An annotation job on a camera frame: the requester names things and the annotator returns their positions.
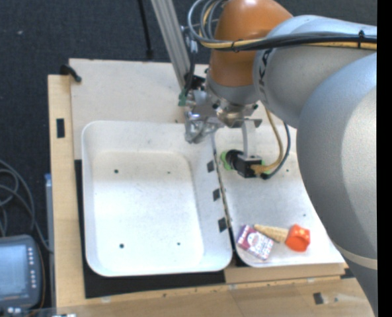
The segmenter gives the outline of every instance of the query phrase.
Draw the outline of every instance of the white tray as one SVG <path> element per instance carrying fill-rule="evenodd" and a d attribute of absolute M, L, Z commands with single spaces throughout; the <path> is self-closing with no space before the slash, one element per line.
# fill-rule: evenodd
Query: white tray
<path fill-rule="evenodd" d="M 283 145 L 286 146 L 285 128 L 277 122 Z M 342 263 L 317 215 L 301 179 L 295 152 L 296 131 L 290 128 L 292 144 L 285 165 L 271 179 L 242 178 L 236 171 L 228 171 L 221 161 L 218 171 L 225 193 L 228 215 L 234 240 L 238 239 L 244 225 L 270 225 L 289 229 L 298 224 L 310 230 L 311 242 L 305 252 L 294 252 L 284 243 L 274 243 L 266 261 L 262 261 L 241 248 L 236 248 L 239 257 L 252 267 L 274 267 L 279 265 Z M 272 127 L 264 122 L 256 129 L 256 153 L 266 164 L 278 156 L 278 144 Z M 218 155 L 230 149 L 243 150 L 243 136 L 237 129 L 221 128 L 215 135 Z"/>
<path fill-rule="evenodd" d="M 85 252 L 108 277 L 218 271 L 232 257 L 209 140 L 176 123 L 97 121 L 82 133 Z"/>

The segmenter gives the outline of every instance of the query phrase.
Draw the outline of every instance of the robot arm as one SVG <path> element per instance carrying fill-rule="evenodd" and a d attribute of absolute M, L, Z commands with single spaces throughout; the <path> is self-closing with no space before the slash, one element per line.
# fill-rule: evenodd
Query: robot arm
<path fill-rule="evenodd" d="M 188 27 L 212 54 L 204 88 L 184 91 L 187 141 L 223 126 L 249 133 L 258 101 L 296 128 L 307 193 L 377 316 L 377 28 L 293 17 L 273 0 L 197 0 Z M 245 145 L 227 161 L 244 177 L 259 176 L 247 172 L 261 160 L 250 159 L 248 139 Z"/>

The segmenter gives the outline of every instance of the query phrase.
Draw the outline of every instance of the dark floor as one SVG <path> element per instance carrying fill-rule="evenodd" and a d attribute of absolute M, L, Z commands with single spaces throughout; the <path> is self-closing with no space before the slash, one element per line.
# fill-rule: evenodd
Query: dark floor
<path fill-rule="evenodd" d="M 276 1 L 293 15 L 377 24 L 377 0 Z M 143 2 L 154 60 L 168 61 L 153 9 L 149 0 Z M 181 23 L 193 2 L 174 0 Z M 70 57 L 146 60 L 146 49 L 137 0 L 0 0 L 0 159 L 30 187 L 36 221 L 45 236 L 48 74 L 59 73 Z M 198 62 L 207 63 L 208 57 L 209 52 L 202 51 Z M 8 235 L 30 233 L 30 215 L 20 203 L 6 211 Z M 32 235 L 38 240 L 35 231 Z M 43 255 L 47 267 L 48 253 L 43 250 Z M 45 305 L 50 305 L 50 297 Z"/>

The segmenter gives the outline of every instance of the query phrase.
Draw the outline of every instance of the purple package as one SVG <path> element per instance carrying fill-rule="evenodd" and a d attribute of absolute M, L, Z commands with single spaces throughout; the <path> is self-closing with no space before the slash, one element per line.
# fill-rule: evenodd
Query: purple package
<path fill-rule="evenodd" d="M 237 239 L 237 245 L 253 256 L 266 261 L 274 245 L 274 241 L 259 233 L 249 225 L 243 226 Z"/>

